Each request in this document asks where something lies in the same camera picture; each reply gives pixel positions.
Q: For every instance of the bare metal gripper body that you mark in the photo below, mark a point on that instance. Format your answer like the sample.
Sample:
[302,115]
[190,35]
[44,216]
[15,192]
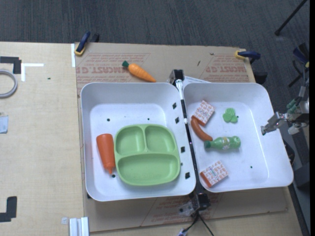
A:
[296,117]

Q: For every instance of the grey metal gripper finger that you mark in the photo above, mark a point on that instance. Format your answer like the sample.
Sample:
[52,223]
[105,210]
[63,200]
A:
[272,123]

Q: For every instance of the white plastic tray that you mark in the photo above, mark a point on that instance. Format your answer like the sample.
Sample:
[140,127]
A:
[256,151]
[128,99]

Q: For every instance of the green toy lettuce leaf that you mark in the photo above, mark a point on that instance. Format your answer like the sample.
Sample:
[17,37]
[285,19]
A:
[230,115]

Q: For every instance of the green plastic bottle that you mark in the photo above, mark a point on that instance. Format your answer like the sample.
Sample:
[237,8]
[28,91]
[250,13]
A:
[225,143]

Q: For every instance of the orange and white carton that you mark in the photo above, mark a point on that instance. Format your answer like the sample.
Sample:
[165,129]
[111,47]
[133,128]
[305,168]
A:
[204,111]
[215,173]

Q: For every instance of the orange sausage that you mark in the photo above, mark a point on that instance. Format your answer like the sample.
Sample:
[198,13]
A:
[199,131]

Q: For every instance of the thin black and white rod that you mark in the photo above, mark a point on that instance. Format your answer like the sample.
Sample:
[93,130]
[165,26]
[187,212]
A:
[183,107]

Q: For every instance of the brown cardboard board red print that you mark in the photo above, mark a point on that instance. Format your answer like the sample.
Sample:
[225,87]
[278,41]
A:
[172,58]

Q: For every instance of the green divided plate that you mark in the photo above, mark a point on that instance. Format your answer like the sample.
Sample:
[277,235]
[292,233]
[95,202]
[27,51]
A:
[147,168]

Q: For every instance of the orange carrot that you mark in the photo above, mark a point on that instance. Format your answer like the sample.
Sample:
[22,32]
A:
[139,71]

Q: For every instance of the orange squeeze bottle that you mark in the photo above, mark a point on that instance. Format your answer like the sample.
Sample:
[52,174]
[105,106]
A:
[105,149]

